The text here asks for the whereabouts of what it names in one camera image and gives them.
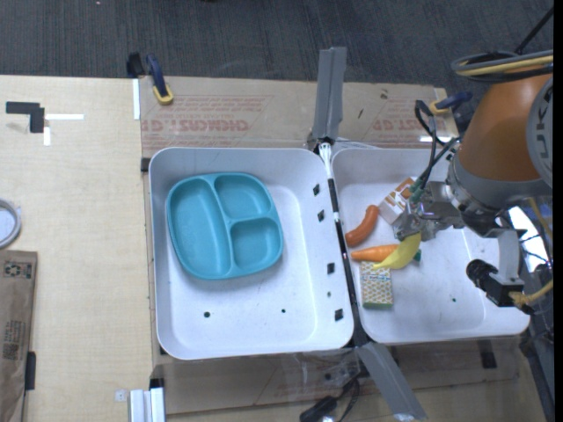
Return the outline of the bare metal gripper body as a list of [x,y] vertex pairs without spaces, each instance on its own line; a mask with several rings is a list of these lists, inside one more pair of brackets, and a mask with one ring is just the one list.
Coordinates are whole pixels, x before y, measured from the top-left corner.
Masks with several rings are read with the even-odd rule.
[[411,195],[411,214],[417,214],[422,224],[440,223],[441,230],[467,228],[479,236],[497,236],[501,230],[497,222],[499,212],[472,197],[463,187],[438,181],[428,181]]

